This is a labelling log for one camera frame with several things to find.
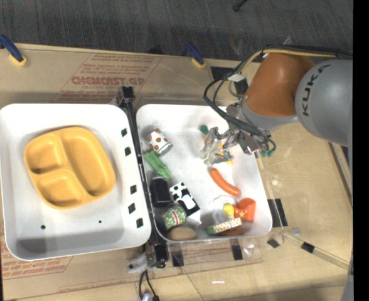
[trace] orange sausage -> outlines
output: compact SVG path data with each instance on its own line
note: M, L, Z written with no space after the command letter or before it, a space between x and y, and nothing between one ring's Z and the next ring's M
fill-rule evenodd
M221 174L218 172L218 169L216 168L212 168L210 169L210 175L212 177L212 179L214 180L214 182L216 182L216 184L222 188L225 192L233 195L233 196L239 196L240 195L240 190L239 188L229 184L228 182L226 182L226 180L224 180L221 176Z

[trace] yellow plate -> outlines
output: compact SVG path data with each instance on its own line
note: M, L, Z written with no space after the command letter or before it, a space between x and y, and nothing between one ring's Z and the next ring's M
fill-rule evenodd
M55 209L95 201L115 185L115 172L102 144L83 127L54 130L31 140L24 162L41 199Z

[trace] blue handle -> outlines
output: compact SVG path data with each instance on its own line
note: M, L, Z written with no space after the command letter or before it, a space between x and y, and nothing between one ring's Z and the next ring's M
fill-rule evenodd
M183 48L192 55L192 57L199 63L204 64L203 56L198 51L197 47L190 42L184 43Z
M24 60L23 56L21 55L17 47L14 45L14 43L4 34L0 34L0 43L10 52L10 54L13 57L15 57L15 59L18 62L22 62Z

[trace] gray floor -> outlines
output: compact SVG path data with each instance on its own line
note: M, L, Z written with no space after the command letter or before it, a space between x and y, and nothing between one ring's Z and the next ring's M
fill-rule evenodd
M0 0L0 34L15 42L242 60L290 37L353 50L353 0Z

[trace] sausage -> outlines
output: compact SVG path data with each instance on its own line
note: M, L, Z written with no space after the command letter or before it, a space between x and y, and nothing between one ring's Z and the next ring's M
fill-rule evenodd
M225 192L233 195L233 196L239 196L240 195L240 190L239 188L229 184L228 182L226 182L226 180L224 180L221 176L221 174L218 172L218 169L216 168L211 168L210 169L210 175L212 177L212 179L214 180L214 182L216 182L216 184L222 188Z

